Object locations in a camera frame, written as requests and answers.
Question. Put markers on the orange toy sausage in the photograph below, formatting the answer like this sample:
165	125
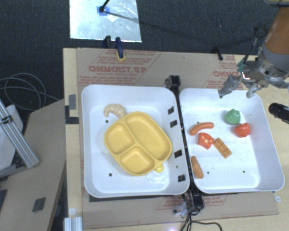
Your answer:
200	128

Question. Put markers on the beige toy croissant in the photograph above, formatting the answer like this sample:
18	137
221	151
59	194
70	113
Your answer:
114	109

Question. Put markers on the white plastic tray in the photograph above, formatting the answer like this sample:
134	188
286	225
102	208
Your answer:
231	172
96	138

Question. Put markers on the white and yellow fried egg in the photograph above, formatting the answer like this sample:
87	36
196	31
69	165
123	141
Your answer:
156	175

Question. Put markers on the orange toy carrot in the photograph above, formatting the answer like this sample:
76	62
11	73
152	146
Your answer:
197	167

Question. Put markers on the brown cardboard board red print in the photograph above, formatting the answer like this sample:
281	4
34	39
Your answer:
144	66

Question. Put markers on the green toy pepper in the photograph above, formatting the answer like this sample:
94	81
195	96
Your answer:
232	116

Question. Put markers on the thin black rod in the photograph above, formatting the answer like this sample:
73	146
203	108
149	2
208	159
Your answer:
183	133

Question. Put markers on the red toy pizza slice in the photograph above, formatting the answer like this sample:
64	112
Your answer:
205	140

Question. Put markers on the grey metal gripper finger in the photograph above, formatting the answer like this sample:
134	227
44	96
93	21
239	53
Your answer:
227	87
252	90

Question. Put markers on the yellow divided plate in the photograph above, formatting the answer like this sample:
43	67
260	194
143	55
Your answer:
137	143

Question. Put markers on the brown toy biscuit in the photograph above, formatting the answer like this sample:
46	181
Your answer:
222	147

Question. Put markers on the red toy pepper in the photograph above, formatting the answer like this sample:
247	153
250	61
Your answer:
242	130

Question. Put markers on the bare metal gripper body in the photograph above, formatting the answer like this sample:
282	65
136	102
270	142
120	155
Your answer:
260	73

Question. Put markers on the black cylinder on white bracket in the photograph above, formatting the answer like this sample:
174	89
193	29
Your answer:
285	106

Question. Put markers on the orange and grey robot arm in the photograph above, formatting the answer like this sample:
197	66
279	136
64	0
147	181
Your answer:
280	28

